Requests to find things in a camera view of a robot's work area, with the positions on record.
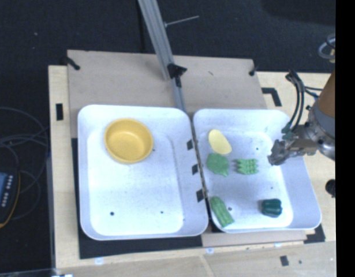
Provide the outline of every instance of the black bracket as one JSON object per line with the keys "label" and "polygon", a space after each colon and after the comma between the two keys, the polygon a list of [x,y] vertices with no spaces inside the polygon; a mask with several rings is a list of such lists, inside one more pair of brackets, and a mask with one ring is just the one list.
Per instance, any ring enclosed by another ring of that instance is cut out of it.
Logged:
{"label": "black bracket", "polygon": [[178,65],[175,65],[174,63],[170,63],[167,68],[171,79],[175,78],[176,86],[181,87],[180,77],[187,71],[187,68],[180,67]]}

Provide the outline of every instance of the electronic device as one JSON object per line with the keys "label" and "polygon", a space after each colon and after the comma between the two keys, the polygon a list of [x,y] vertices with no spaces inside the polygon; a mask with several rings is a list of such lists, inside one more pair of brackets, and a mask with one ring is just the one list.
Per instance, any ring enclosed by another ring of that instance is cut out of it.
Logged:
{"label": "electronic device", "polygon": [[16,169],[0,169],[0,228],[12,217],[20,192],[20,175]]}

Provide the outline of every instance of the white tray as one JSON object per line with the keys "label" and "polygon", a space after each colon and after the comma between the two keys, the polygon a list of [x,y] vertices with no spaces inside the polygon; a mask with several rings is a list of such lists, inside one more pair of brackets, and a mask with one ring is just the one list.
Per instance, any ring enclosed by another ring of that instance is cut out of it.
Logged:
{"label": "white tray", "polygon": [[[208,197],[220,197],[235,222],[221,228],[212,213],[214,223],[227,233],[268,230],[314,229],[321,221],[321,212],[313,191],[303,157],[291,158],[281,166],[269,164],[267,155],[289,117],[278,110],[203,109],[193,118],[198,150],[203,165]],[[233,151],[227,155],[228,177],[214,174],[205,162],[213,153],[208,133],[220,130]],[[259,172],[243,175],[236,171],[236,159],[258,160]],[[278,218],[260,212],[260,202],[278,198],[283,211]]]}
{"label": "white tray", "polygon": [[[144,123],[154,148],[121,164],[103,134],[119,118]],[[187,237],[208,225],[189,117],[176,108],[89,105],[78,115],[80,222],[96,240]]]}

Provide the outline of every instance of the bowl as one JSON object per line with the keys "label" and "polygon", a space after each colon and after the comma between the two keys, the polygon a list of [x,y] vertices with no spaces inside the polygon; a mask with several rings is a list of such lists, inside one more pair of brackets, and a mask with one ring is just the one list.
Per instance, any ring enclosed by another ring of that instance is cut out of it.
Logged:
{"label": "bowl", "polygon": [[153,149],[150,130],[135,119],[118,119],[110,123],[104,133],[107,151],[116,161],[136,163],[144,160]]}

